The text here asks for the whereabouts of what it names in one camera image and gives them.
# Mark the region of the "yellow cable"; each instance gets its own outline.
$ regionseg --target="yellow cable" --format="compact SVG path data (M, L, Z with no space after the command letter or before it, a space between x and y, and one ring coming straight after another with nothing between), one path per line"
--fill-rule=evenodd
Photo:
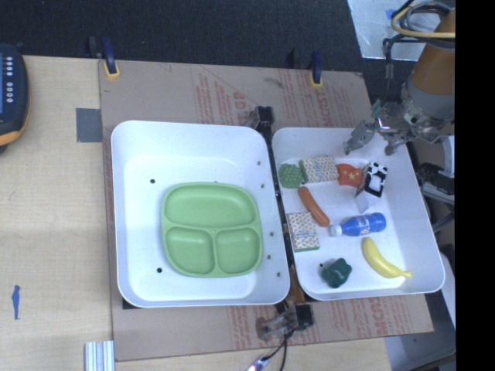
M392 18L391 26L392 29L397 33L403 34L404 36L410 37L423 37L423 38L431 38L431 39L455 39L456 34L452 32L415 32L414 30L403 29L396 25L397 21L402 18L407 11L412 9L415 5L421 3L416 3L413 5L409 5L402 11L400 11L394 18Z

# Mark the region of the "sausage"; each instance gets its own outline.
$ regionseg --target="sausage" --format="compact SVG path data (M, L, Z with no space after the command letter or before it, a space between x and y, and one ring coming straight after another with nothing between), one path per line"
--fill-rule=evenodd
M330 219L318 206L318 203L316 203L316 201L311 195L311 192L309 192L307 187L305 186L299 187L297 193L302 203L311 213L312 218L315 219L315 221L318 223L319 226L330 225Z

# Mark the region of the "table top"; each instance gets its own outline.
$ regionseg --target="table top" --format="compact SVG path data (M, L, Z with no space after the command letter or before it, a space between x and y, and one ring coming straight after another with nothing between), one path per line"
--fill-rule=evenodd
M76 109L100 108L97 60L25 56L26 132L0 157L1 370L81 370L112 340L101 143L78 142ZM19 293L18 313L12 296ZM117 362L116 370L244 370L269 349ZM282 354L267 369L278 369ZM383 339L290 346L285 370L387 370Z

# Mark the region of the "bottle cap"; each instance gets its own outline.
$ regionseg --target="bottle cap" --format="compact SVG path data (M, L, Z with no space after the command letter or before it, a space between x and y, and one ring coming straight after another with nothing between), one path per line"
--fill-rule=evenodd
M332 235L332 237L339 237L342 235L342 226L340 224L330 226L330 235Z

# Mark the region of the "blue bottle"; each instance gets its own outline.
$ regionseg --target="blue bottle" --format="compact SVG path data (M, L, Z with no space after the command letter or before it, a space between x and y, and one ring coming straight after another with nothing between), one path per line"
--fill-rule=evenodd
M371 232L380 232L387 226L387 220L381 213L363 214L349 217L341 224L333 224L329 227L330 235L339 237L344 234L349 237L359 237Z

